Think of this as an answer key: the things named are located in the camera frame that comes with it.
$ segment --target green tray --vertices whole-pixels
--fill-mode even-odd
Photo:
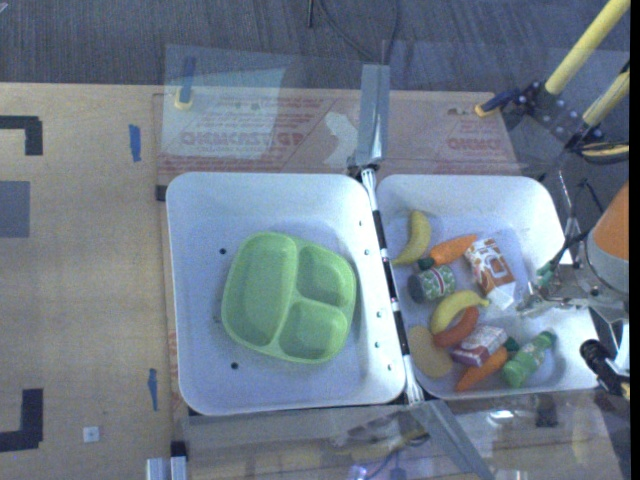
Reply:
[[[356,276],[342,256],[283,233],[256,233],[231,264],[222,323],[257,352],[321,363],[344,347],[355,301]]]

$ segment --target carrot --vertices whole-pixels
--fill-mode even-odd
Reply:
[[[481,380],[500,370],[508,358],[509,352],[507,352],[506,347],[501,346],[489,356],[489,359],[482,366],[470,366],[467,368],[456,384],[455,390],[457,392],[467,391]]]
[[[478,235],[464,235],[434,245],[426,258],[418,261],[421,270],[432,266],[446,265],[460,258],[469,246],[478,239]]]
[[[460,321],[451,327],[433,335],[433,343],[436,347],[446,348],[460,343],[475,328],[480,317],[480,311],[476,306],[470,306],[464,310]]]

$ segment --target potato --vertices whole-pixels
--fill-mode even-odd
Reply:
[[[447,350],[436,347],[433,334],[422,325],[409,329],[409,350],[416,367],[425,375],[439,378],[453,368],[453,359]]]

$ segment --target yellow pole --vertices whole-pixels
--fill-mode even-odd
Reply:
[[[562,92],[630,7],[631,0],[609,0],[607,2],[600,14],[545,83],[544,87],[549,94],[557,96]]]
[[[628,69],[620,73],[611,87],[582,114],[582,120],[589,127],[598,126],[609,112],[620,103],[620,100],[629,94],[630,87],[631,69]]]

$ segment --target green can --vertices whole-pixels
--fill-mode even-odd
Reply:
[[[456,278],[451,267],[441,265],[412,275],[407,287],[414,301],[425,302],[451,295],[456,289]]]

